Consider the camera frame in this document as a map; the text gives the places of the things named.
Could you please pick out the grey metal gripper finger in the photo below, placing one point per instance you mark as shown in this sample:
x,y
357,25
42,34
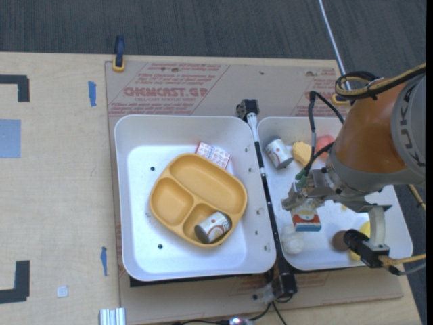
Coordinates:
x,y
291,202
310,201

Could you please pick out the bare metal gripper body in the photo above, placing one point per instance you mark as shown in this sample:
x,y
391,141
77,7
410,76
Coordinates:
x,y
329,190

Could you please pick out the white orange and blue carton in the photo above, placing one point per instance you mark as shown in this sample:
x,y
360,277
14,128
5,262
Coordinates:
x,y
306,220

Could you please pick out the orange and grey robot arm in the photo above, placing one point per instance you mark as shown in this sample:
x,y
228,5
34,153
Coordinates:
x,y
368,141

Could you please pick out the thin black and white rod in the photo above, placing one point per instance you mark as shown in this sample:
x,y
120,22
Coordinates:
x,y
267,188

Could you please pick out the white plastic tray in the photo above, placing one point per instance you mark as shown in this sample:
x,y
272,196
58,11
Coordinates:
x,y
335,218
142,215

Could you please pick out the white toy food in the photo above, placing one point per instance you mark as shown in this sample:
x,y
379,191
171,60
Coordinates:
x,y
292,240

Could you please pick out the orange toy food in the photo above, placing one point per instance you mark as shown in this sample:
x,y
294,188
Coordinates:
x,y
323,144

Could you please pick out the yellow ridged toy food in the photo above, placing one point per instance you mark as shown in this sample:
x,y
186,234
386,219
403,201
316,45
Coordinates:
x,y
301,152

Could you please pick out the brown doughnut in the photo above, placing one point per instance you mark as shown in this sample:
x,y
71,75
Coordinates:
x,y
338,241

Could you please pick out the white and orange can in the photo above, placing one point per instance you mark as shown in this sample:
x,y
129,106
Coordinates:
x,y
278,152
214,227

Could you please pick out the red and white packet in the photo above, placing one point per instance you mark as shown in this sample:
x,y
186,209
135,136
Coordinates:
x,y
216,153

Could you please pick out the yellow divided plate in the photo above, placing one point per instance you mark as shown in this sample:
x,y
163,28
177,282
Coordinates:
x,y
199,178

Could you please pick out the brown cardboard board red print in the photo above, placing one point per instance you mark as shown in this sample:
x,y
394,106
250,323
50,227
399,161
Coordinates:
x,y
270,83

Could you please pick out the black cylinder on white bracket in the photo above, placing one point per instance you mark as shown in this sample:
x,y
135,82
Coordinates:
x,y
365,247

